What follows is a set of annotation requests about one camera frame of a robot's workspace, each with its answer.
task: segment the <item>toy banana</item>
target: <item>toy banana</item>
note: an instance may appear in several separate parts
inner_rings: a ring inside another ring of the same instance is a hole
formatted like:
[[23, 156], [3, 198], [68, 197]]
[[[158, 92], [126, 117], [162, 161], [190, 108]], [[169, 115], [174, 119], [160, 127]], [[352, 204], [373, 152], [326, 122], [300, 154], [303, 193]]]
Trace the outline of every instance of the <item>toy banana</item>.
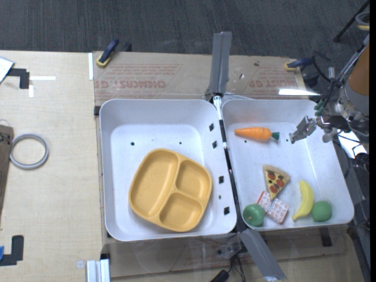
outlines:
[[294, 221], [296, 221], [299, 217], [310, 214], [315, 201], [313, 190], [306, 181], [300, 181], [299, 186], [301, 193], [301, 204], [298, 211], [293, 215]]

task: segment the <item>green sphere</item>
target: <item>green sphere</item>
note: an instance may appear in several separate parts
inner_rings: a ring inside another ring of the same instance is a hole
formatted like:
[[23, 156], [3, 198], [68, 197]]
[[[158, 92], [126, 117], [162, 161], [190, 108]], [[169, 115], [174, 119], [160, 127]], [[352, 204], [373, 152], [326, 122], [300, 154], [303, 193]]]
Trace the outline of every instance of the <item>green sphere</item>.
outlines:
[[252, 226], [261, 226], [264, 216], [265, 210], [259, 204], [249, 204], [243, 210], [243, 219]]
[[312, 217], [314, 221], [327, 221], [332, 215], [331, 206], [325, 200], [315, 202], [312, 208]]

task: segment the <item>gray ring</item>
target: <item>gray ring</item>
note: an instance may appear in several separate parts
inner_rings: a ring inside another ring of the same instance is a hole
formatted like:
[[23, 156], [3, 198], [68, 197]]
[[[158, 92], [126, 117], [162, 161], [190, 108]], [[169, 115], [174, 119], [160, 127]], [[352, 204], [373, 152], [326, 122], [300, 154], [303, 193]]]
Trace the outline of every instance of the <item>gray ring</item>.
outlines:
[[[43, 147], [45, 148], [45, 154], [44, 154], [43, 158], [40, 161], [38, 161], [38, 162], [36, 162], [34, 164], [22, 164], [22, 163], [18, 162], [14, 158], [14, 156], [13, 156], [13, 148], [16, 146], [16, 144], [18, 142], [20, 142], [21, 140], [24, 140], [24, 139], [35, 139], [35, 140], [37, 140], [37, 141], [39, 141], [39, 142], [42, 143]], [[10, 158], [11, 158], [12, 163], [15, 166], [17, 166], [17, 167], [19, 167], [21, 169], [36, 169], [36, 168], [41, 167], [47, 161], [48, 154], [49, 154], [49, 149], [48, 149], [48, 145], [46, 143], [46, 140], [43, 139], [42, 137], [40, 137], [37, 134], [28, 133], [28, 134], [20, 135], [20, 136], [16, 137], [13, 140]]]

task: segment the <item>orange carrot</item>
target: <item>orange carrot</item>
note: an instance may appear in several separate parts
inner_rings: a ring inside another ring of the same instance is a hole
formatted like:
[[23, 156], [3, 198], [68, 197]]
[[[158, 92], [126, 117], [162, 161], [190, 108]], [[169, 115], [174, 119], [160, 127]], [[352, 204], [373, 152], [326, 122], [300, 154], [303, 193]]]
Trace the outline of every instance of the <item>orange carrot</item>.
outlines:
[[278, 140], [280, 137], [279, 132], [272, 133], [267, 127], [246, 127], [244, 129], [236, 129], [235, 135], [242, 137], [253, 138], [257, 140], [268, 140], [270, 137]]

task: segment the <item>toy pizza slice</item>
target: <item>toy pizza slice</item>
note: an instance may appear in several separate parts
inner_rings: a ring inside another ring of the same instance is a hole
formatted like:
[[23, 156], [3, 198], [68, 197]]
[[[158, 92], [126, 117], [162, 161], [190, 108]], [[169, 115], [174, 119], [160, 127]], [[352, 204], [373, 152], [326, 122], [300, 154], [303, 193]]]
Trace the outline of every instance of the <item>toy pizza slice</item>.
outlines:
[[290, 175], [272, 165], [264, 165], [263, 172], [266, 189], [270, 194], [270, 200], [273, 200], [290, 181]]

